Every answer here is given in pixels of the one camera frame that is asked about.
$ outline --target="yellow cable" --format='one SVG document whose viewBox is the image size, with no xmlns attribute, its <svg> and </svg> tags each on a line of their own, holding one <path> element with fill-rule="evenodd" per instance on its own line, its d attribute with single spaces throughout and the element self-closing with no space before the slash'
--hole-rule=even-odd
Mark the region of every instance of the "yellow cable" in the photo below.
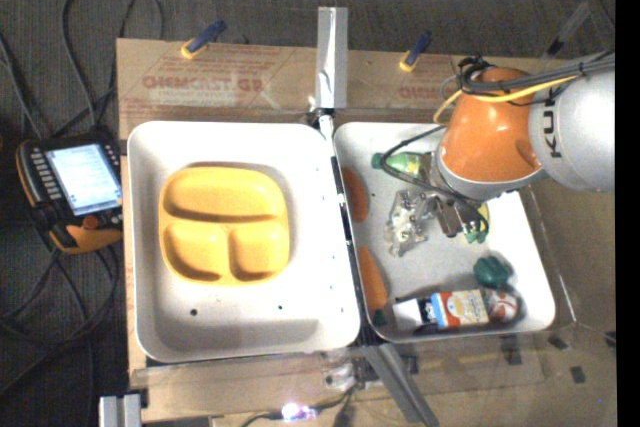
<svg viewBox="0 0 640 427">
<path fill-rule="evenodd" d="M 433 115 L 433 122 L 437 123 L 438 125 L 442 125 L 443 123 L 440 123 L 440 121 L 438 121 L 438 119 L 440 118 L 440 115 L 442 114 L 442 112 L 449 106 L 451 105 L 453 102 L 456 101 L 456 99 L 462 94 L 462 90 L 458 89 L 458 91 L 456 91 L 455 93 L 453 93 L 449 98 L 447 98 L 440 107 L 438 107 L 438 110 L 435 112 L 435 114 Z"/>
<path fill-rule="evenodd" d="M 523 96 L 530 95 L 532 93 L 537 93 L 538 91 L 542 91 L 543 89 L 547 89 L 558 84 L 563 84 L 570 80 L 577 78 L 579 75 L 573 75 L 571 77 L 564 77 L 562 79 L 552 80 L 550 82 L 545 82 L 544 84 L 538 84 L 537 86 L 531 86 L 526 89 L 522 89 L 521 91 L 516 91 L 515 93 L 511 93 L 508 95 L 501 96 L 484 96 L 484 95 L 474 95 L 474 98 L 482 101 L 482 102 L 490 102 L 490 103 L 501 103 L 501 102 L 510 102 L 511 100 L 517 100 L 518 98 L 522 98 Z"/>
</svg>

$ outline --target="blue and yellow clamp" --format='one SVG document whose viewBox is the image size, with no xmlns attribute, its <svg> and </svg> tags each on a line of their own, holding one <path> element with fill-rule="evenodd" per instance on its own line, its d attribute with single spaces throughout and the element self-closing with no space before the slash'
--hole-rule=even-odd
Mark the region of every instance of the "blue and yellow clamp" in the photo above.
<svg viewBox="0 0 640 427">
<path fill-rule="evenodd" d="M 215 41 L 217 37 L 226 30 L 226 28 L 227 24 L 224 23 L 224 20 L 218 20 L 217 22 L 209 25 L 209 27 L 202 31 L 198 36 L 190 39 L 180 47 L 182 56 L 187 59 L 193 59 L 197 54 L 204 50 L 207 43 Z"/>
<path fill-rule="evenodd" d="M 430 43 L 431 33 L 425 32 L 422 36 L 420 36 L 413 48 L 407 51 L 407 53 L 402 56 L 402 59 L 400 60 L 400 68 L 408 72 L 413 71 L 418 65 L 420 54 L 424 52 L 424 50 L 429 46 Z"/>
</svg>

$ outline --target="handheld controller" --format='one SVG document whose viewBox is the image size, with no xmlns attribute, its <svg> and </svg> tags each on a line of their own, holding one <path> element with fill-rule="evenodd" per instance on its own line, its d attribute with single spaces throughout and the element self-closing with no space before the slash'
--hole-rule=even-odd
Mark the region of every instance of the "handheld controller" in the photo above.
<svg viewBox="0 0 640 427">
<path fill-rule="evenodd" d="M 36 225 L 61 251 L 88 253 L 122 238 L 120 156 L 107 134 L 25 141 L 16 165 Z"/>
</svg>

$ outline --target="orange controller handle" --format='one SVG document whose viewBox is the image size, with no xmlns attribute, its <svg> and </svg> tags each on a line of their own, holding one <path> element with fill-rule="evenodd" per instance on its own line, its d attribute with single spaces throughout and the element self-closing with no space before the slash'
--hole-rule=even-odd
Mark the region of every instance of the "orange controller handle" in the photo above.
<svg viewBox="0 0 640 427">
<path fill-rule="evenodd" d="M 58 221 L 49 236 L 62 252 L 77 255 L 91 253 L 118 242 L 122 238 L 122 231 L 117 228 L 97 229 L 98 223 L 94 216 L 87 216 L 82 224 L 75 221 Z"/>
</svg>

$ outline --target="green bottle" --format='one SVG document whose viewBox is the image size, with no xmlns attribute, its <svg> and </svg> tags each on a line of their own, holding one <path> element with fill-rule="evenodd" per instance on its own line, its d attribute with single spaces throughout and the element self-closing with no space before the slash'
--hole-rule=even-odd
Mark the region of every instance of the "green bottle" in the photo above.
<svg viewBox="0 0 640 427">
<path fill-rule="evenodd" d="M 371 167 L 374 169 L 382 168 L 383 153 L 374 153 L 371 158 Z M 422 164 L 422 155 L 419 153 L 396 153 L 387 158 L 389 167 L 406 173 L 414 178 L 424 178 L 424 166 Z"/>
</svg>

